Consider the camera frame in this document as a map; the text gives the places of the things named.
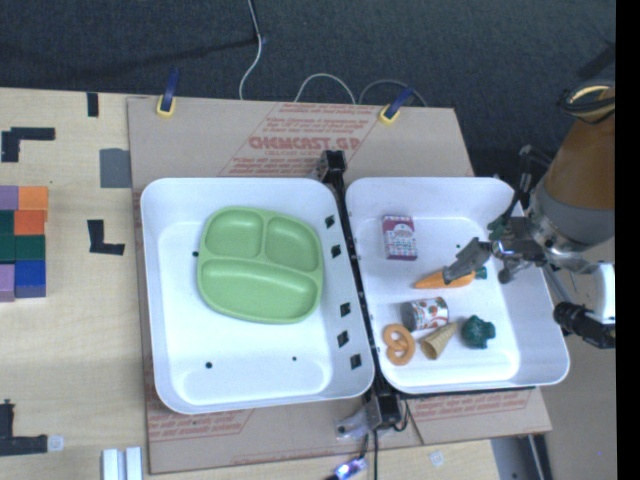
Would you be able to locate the brown cardboard board, red print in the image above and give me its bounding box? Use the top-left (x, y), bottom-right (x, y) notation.
top-left (125, 96), bottom-right (554, 475)

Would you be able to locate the black block with thin wires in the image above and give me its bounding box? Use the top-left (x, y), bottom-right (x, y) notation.
top-left (316, 149), bottom-right (349, 185)
top-left (362, 390), bottom-right (407, 432)

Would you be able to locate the white plastic tray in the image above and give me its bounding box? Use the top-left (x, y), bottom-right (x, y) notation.
top-left (344, 175), bottom-right (572, 396)
top-left (139, 176), bottom-right (377, 416)

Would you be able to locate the black cylinder on white bracket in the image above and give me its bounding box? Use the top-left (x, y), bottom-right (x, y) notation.
top-left (552, 261), bottom-right (617, 351)

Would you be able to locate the orange cube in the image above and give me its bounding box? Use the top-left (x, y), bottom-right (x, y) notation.
top-left (13, 209), bottom-right (48, 237)
top-left (17, 185), bottom-right (50, 213)

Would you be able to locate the red and white carton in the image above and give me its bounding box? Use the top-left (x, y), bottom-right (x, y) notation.
top-left (381, 214), bottom-right (419, 262)

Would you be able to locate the green broccoli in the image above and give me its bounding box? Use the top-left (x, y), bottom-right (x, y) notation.
top-left (459, 314), bottom-right (497, 351)

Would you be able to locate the blue cube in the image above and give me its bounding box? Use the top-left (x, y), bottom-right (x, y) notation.
top-left (14, 259), bottom-right (48, 299)

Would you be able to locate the green divided plate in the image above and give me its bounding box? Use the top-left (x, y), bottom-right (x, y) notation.
top-left (196, 205), bottom-right (326, 326)

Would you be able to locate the small can with red print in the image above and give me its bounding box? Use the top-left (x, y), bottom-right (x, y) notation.
top-left (399, 296), bottom-right (450, 333)

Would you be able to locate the orange carrot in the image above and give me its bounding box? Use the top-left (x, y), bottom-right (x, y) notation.
top-left (413, 266), bottom-right (489, 290)

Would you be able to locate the orange pretzel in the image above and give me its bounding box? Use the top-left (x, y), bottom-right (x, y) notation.
top-left (382, 322), bottom-right (417, 367)

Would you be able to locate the white block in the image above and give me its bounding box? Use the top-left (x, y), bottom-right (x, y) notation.
top-left (125, 446), bottom-right (144, 480)
top-left (102, 448), bottom-right (124, 480)

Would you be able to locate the tan ice cream cone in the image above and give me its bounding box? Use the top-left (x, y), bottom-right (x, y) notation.
top-left (418, 320), bottom-right (460, 361)

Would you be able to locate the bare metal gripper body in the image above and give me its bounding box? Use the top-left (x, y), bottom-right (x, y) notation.
top-left (491, 216), bottom-right (601, 274)

